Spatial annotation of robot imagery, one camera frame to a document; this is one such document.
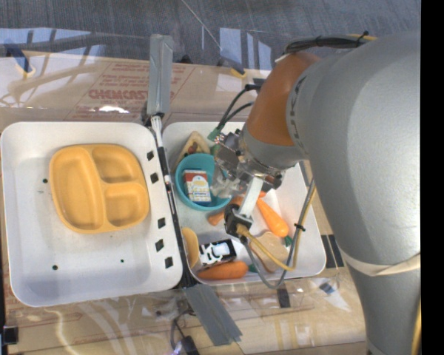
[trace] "teal bowl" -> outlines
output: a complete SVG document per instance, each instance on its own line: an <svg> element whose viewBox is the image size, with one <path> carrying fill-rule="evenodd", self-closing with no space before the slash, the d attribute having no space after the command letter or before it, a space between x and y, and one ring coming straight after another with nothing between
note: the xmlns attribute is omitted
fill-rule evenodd
<svg viewBox="0 0 444 355"><path fill-rule="evenodd" d="M215 162L214 157L209 154L195 153L187 155L181 162L179 162L178 167L176 167L175 172L175 185L176 192L179 198L184 203L184 205L202 212L211 212L214 210L222 209L230 201L230 198L220 198L210 194L211 203L207 206L202 206L193 203L184 193L184 180L183 172L185 169L202 169L207 173L207 178L209 179L209 185L212 185L212 175L214 174Z"/></svg>

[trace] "gray carpet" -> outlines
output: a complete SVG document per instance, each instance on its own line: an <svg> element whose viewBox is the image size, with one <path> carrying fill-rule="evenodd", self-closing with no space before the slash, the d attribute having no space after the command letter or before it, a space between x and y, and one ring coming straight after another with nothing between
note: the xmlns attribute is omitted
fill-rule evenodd
<svg viewBox="0 0 444 355"><path fill-rule="evenodd" d="M28 40L42 32L37 28L88 31L96 44L106 45L101 55L123 58L146 58L144 38L160 33L173 36L176 56L193 63L217 64L222 47L244 67L267 62L262 54L249 56L254 43L270 49L272 62L297 37L364 30L385 36L420 28L420 17L421 0L0 0L0 33L24 49L61 51L81 44L79 38L26 41L6 29L32 28ZM0 274L0 327L2 294Z"/></svg>

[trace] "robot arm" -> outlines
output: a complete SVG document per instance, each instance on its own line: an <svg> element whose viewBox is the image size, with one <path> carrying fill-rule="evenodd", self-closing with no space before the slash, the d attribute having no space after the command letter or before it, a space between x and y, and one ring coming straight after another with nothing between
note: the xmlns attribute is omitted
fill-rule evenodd
<svg viewBox="0 0 444 355"><path fill-rule="evenodd" d="M215 156L225 175L215 182L227 194L245 192L254 178L262 180L259 189L277 188L286 169L310 161L357 286L372 354L420 351L413 340L420 306L419 125L420 35L402 33L324 59L288 55L262 86L241 132L223 136Z"/></svg>

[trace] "orange divided plate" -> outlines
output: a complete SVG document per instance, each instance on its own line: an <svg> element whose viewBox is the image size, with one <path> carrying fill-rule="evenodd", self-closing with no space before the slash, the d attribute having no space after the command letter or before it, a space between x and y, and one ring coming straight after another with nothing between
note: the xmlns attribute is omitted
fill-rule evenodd
<svg viewBox="0 0 444 355"><path fill-rule="evenodd" d="M126 229L149 212L149 194L138 159L112 144L68 146L50 161L50 186L58 216L87 234Z"/></svg>

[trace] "white container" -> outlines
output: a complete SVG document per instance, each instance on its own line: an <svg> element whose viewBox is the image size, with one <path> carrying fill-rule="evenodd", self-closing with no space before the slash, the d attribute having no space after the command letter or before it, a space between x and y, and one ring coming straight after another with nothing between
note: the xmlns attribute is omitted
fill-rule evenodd
<svg viewBox="0 0 444 355"><path fill-rule="evenodd" d="M212 122L178 122L170 124L163 131L163 142L166 147L167 156L169 159L169 166L172 167L179 156L181 149L187 141L193 130L197 130L203 137L207 135L217 126L218 123ZM242 123L228 123L223 129L223 132L234 132L236 129L241 129ZM209 146L214 143L207 140ZM296 165L286 171L283 183L277 190L271 190L266 194L264 200L289 224L290 233L292 237L294 234L294 223L297 223L303 208L304 199L307 195L307 188L303 174L300 167ZM247 265L251 264L250 258L246 249L240 241L234 237L229 236L224 229L223 222L217 226L212 226L207 222L207 216L210 213L200 212L186 206L176 195L176 205L179 223L181 227L187 226L191 228L198 236L200 244L211 243L227 238L233 239L235 250L238 253L237 259L244 261ZM254 220L250 232L257 236L266 230L266 224L255 207L252 218ZM286 279L297 277L310 277L319 274L326 265L326 253L324 251L323 243L320 237L319 228L314 216L312 208L309 209L305 225L306 231L302 232L300 238L300 248L297 257L296 269L286 273ZM263 273L268 280L278 280L282 270L275 273ZM260 281L256 273L248 272L245 277L236 280L202 280L195 278L201 283L210 285L219 285L226 283L251 283Z"/></svg>
<svg viewBox="0 0 444 355"><path fill-rule="evenodd" d="M143 222L99 234L80 234L61 222L46 183L50 159L64 146L83 143L114 143L135 154L150 198ZM24 304L48 306L163 291L181 279L167 191L147 128L102 122L12 124L1 134L1 164L10 283ZM158 181L153 183L151 175Z"/></svg>

